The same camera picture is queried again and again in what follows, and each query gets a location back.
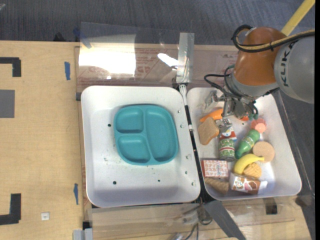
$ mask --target yellow banana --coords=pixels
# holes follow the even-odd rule
[[[245,154],[239,160],[237,160],[234,164],[233,172],[235,174],[242,174],[244,169],[249,165],[256,161],[264,161],[265,158],[263,156],[257,156],[255,154]]]

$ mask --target dark gray carpet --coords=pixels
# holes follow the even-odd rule
[[[281,30],[304,0],[0,0],[0,40],[52,41],[60,32],[75,41],[81,22],[193,32],[195,44],[232,45],[242,24]],[[315,6],[292,34],[315,29]],[[301,198],[313,239],[315,231],[314,105],[282,95],[286,126],[303,181]]]

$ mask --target bread slice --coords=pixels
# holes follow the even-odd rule
[[[219,128],[212,117],[208,117],[200,126],[198,127],[198,133],[200,138],[200,143],[202,145],[208,145],[209,142],[219,135]]]

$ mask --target can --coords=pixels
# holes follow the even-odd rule
[[[231,138],[224,138],[219,141],[219,159],[232,162],[236,160],[235,142]]]

